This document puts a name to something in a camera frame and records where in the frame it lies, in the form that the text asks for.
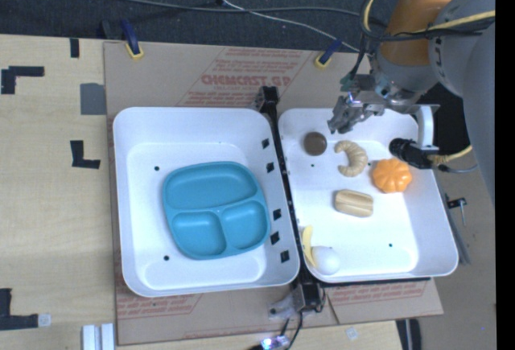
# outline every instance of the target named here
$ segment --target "toy pumpkin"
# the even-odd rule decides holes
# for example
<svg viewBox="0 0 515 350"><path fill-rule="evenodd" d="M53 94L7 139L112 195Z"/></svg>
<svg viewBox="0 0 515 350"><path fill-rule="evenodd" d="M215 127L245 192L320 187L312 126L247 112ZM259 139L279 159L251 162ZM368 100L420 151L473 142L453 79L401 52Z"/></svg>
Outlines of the toy pumpkin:
<svg viewBox="0 0 515 350"><path fill-rule="evenodd" d="M413 176L407 163L399 159L382 159L372 172L373 183L383 192L404 191Z"/></svg>

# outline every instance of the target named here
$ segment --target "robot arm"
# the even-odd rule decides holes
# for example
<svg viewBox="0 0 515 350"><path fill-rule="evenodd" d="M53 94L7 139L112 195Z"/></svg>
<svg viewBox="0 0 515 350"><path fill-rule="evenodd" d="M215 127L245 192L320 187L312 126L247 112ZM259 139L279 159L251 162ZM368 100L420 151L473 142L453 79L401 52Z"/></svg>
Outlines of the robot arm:
<svg viewBox="0 0 515 350"><path fill-rule="evenodd" d="M495 205L495 0L399 0L378 37L368 25L372 2L365 0L361 15L364 35L378 43L371 70L357 74L356 65L342 79L330 131L344 134L385 109L420 113L418 99L440 82L463 98L470 142Z"/></svg>

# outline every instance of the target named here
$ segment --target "white egg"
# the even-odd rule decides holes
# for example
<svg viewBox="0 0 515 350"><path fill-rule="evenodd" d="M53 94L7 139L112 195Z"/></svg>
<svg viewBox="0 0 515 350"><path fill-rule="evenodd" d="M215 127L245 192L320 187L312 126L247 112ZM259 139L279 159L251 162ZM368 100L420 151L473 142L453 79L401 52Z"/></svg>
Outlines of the white egg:
<svg viewBox="0 0 515 350"><path fill-rule="evenodd" d="M311 249L315 268L323 275L330 276L340 269L341 260L331 247L317 245Z"/></svg>

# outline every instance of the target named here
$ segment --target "wooden table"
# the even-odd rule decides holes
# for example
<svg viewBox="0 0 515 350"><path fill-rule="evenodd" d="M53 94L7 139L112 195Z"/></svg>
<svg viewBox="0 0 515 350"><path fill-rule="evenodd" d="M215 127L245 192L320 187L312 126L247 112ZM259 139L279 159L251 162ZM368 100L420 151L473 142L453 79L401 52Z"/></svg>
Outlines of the wooden table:
<svg viewBox="0 0 515 350"><path fill-rule="evenodd" d="M78 349L86 324L114 323L114 276L105 115L82 115L80 85L104 84L102 40L0 35L0 68L44 66L0 95L0 288L12 315L49 313L51 326L0 331L0 348ZM70 141L98 169L72 167ZM394 321L301 330L294 348L400 350ZM130 346L242 350L262 334Z"/></svg>

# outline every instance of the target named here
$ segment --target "black tape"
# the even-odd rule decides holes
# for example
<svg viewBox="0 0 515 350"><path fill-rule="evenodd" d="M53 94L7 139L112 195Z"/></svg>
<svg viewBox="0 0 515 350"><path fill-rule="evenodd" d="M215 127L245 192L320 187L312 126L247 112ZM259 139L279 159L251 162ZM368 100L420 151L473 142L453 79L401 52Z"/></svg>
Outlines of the black tape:
<svg viewBox="0 0 515 350"><path fill-rule="evenodd" d="M78 38L70 39L70 57L79 58L80 57L80 46Z"/></svg>
<svg viewBox="0 0 515 350"><path fill-rule="evenodd" d="M72 147L72 167L100 168L100 160L84 160L84 142L81 140L70 141Z"/></svg>
<svg viewBox="0 0 515 350"><path fill-rule="evenodd" d="M9 66L9 72L14 76L44 76L45 67Z"/></svg>
<svg viewBox="0 0 515 350"><path fill-rule="evenodd" d="M38 315L10 315L11 289L0 289L0 330L38 327Z"/></svg>
<svg viewBox="0 0 515 350"><path fill-rule="evenodd" d="M16 76L9 70L2 70L2 90L1 94L14 94L16 87Z"/></svg>
<svg viewBox="0 0 515 350"><path fill-rule="evenodd" d="M45 67L10 66L2 70L1 94L14 94L17 76L44 76Z"/></svg>

